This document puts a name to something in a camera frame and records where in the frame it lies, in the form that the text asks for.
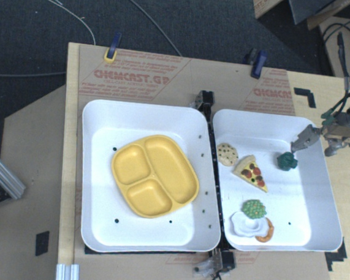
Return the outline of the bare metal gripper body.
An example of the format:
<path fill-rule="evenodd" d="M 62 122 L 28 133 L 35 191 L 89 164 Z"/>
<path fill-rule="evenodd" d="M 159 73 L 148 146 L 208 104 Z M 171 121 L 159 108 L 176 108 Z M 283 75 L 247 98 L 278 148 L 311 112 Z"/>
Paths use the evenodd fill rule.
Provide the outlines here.
<path fill-rule="evenodd" d="M 339 113 L 322 122 L 323 136 L 350 146 L 350 112 Z"/>

